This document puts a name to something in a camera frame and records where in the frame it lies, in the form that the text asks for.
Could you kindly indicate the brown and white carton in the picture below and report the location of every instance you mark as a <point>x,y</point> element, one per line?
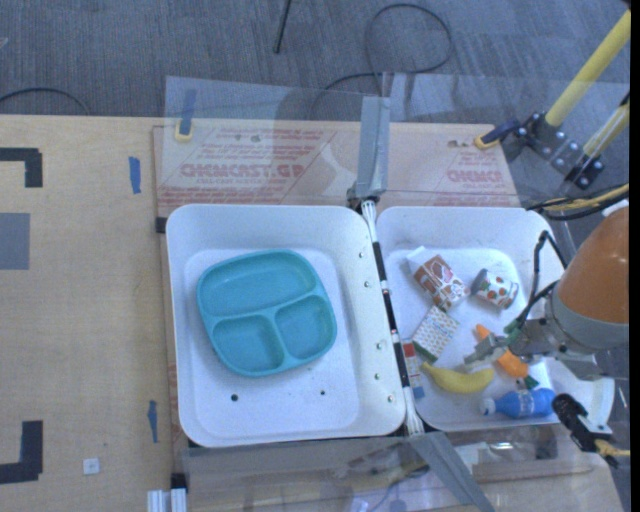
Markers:
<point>440,280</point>

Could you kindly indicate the blue bottle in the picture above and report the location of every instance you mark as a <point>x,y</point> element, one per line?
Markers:
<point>525,404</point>

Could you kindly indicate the brown cardboard board red print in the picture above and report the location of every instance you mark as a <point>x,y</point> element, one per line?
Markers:
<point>320,165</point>

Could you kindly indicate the small white red blue packet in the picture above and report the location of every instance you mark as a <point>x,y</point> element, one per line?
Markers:
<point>413,367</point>

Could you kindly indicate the black cylinder on white bracket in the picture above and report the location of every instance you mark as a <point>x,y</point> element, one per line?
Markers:
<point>580,420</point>

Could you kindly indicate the orange carrot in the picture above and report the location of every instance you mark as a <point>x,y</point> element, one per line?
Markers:
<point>512,364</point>

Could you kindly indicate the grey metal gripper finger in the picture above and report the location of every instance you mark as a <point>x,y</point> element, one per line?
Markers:
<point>481,354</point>
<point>496,341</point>

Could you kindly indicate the white packet with orange pattern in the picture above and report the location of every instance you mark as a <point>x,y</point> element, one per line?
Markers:
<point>436,331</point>

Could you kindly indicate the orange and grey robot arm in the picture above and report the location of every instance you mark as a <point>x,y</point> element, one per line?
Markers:
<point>595,280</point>

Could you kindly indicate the yellow banana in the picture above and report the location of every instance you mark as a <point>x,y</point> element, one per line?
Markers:
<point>457,380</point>

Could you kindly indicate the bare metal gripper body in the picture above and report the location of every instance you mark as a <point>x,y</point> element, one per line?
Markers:
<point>537,339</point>

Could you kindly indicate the blue divided plate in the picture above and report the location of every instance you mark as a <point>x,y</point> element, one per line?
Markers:
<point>265,310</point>

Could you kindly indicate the white plastic tray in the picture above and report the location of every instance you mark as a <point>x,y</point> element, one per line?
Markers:
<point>280,410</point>
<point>465,225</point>

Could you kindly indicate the white can with red print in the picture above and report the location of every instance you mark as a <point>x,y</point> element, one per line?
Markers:
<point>497,290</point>

